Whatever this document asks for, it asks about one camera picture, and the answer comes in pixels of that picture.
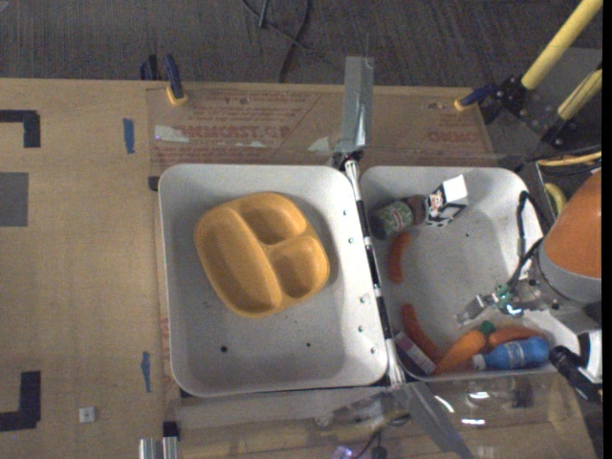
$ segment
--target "cardboard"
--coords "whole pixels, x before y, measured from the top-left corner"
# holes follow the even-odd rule
[[[0,123],[0,171],[29,176],[28,225],[0,228],[0,412],[18,406],[22,372],[40,371],[42,382],[41,420],[36,428],[0,432],[0,457],[137,457],[139,440],[161,438],[163,421],[172,418],[169,404],[178,388],[168,365],[163,260],[156,243],[159,212],[149,175],[185,161],[317,158],[325,163],[326,144],[333,147],[339,137],[338,86],[186,88],[204,90],[203,97],[211,98],[203,114],[220,110],[225,116],[206,119],[210,129],[202,129],[203,138],[189,137],[197,146],[192,156],[181,150],[167,157],[165,150],[150,149],[161,146],[149,143],[156,124],[173,124],[149,122],[154,102],[147,90],[158,94],[163,85],[0,79],[0,109],[34,110],[41,120],[39,148],[23,147],[19,124]],[[429,162],[432,151],[442,161],[449,151],[487,154],[490,145],[479,115],[458,116],[449,108],[465,92],[377,88],[373,150],[365,158],[374,158],[377,148],[390,162],[398,157]],[[225,97],[237,107],[235,113],[250,110],[250,99],[257,115],[229,116],[221,105]],[[240,103],[242,98],[247,102]],[[268,102],[278,105],[270,115]],[[123,120],[133,121],[133,145]],[[223,121],[227,129],[212,129]],[[245,121],[255,129],[235,129]],[[236,140],[237,135],[269,148],[252,147],[252,156],[247,155],[228,143],[227,136]],[[308,152],[311,146],[315,151]],[[404,147],[414,154],[389,153],[389,148]],[[419,149],[426,154],[419,157]],[[151,392],[142,373],[144,352],[150,358]],[[79,409],[89,406],[96,420],[81,424]],[[582,428],[572,433],[588,441]]]

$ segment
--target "yellow plate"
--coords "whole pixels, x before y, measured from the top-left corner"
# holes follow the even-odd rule
[[[327,253],[302,211],[287,197],[262,192],[206,212],[194,232],[210,285],[243,317],[265,317],[320,291]]]

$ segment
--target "plastic bottle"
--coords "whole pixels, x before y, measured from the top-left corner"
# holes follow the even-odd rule
[[[525,369],[539,367],[548,360],[548,342],[542,337],[509,341],[495,347],[489,354],[477,354],[472,358],[477,370]]]
[[[379,240],[387,240],[424,220],[425,196],[413,195],[374,210],[370,214],[370,229]]]
[[[474,328],[463,334],[448,349],[442,360],[436,365],[434,375],[457,370],[487,346],[487,335],[495,327],[490,321],[483,321],[480,328]]]

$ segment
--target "metal bracket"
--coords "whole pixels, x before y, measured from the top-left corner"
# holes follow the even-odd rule
[[[179,459],[178,437],[164,437],[162,441],[141,439],[140,459]]]
[[[344,67],[342,135],[334,147],[335,156],[353,155],[370,144],[373,101],[374,59],[348,56]]]
[[[424,382],[411,382],[391,393],[442,452],[454,452],[462,459],[473,459],[463,438]]]

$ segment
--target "wooden board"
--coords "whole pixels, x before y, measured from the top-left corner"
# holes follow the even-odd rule
[[[27,226],[0,228],[0,413],[19,407],[21,373],[41,373],[40,420],[35,428],[0,432],[0,457],[137,457],[139,440],[161,438],[163,421],[174,416],[178,388],[166,351],[157,195],[147,184],[147,89],[161,86],[0,79],[0,110],[32,110],[41,119],[39,148],[24,147],[22,124],[0,122],[0,172],[27,172],[29,179]],[[322,129],[331,140],[337,134],[341,87],[193,84],[187,90],[224,87],[319,97],[316,114],[300,122],[311,125],[297,125],[296,136],[286,140],[289,149],[312,144]],[[422,106],[448,112],[429,105],[465,92],[377,89],[376,130],[402,134],[381,133],[376,141],[397,148],[428,138],[448,149],[456,148],[448,139],[463,138],[466,151],[489,151],[478,115],[459,126],[442,121],[443,129],[432,131],[415,112]],[[123,120],[133,121],[134,153],[128,153]],[[457,127],[477,136],[456,136]],[[143,353],[150,360],[150,392]],[[79,423],[83,406],[95,407],[93,423]],[[283,435],[291,442],[300,433]],[[582,429],[576,434],[583,440]],[[227,452],[262,457],[265,442],[251,437],[244,449]],[[428,453],[437,457],[435,450]]]

